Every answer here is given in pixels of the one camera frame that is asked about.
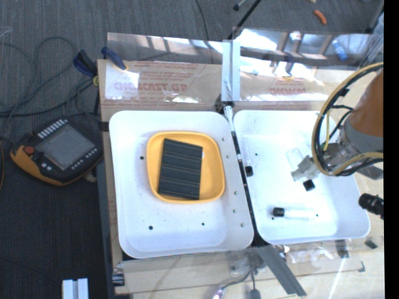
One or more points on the yellow plate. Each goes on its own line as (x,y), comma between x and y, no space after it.
(215,167)

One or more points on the blue plastic bottle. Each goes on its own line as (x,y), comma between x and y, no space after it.
(340,51)

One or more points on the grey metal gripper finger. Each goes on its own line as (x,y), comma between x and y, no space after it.
(307,162)
(300,174)

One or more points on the black ribbed rectangular packet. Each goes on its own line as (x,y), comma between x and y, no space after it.
(180,168)

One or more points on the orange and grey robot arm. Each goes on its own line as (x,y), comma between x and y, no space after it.
(369,111)

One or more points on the orange sausage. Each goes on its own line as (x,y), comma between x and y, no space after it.
(320,17)

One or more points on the black cylinder on white bracket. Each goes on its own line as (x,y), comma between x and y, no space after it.
(371,202)

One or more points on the white plastic tray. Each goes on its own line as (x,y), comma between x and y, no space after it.
(174,226)
(280,129)

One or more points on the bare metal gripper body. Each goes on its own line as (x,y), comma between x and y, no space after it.
(344,154)

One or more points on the brown cardboard board red print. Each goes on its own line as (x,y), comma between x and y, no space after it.
(162,83)

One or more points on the clear plastic bottle black cap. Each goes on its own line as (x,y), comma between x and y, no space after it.
(248,170)
(278,212)
(308,185)

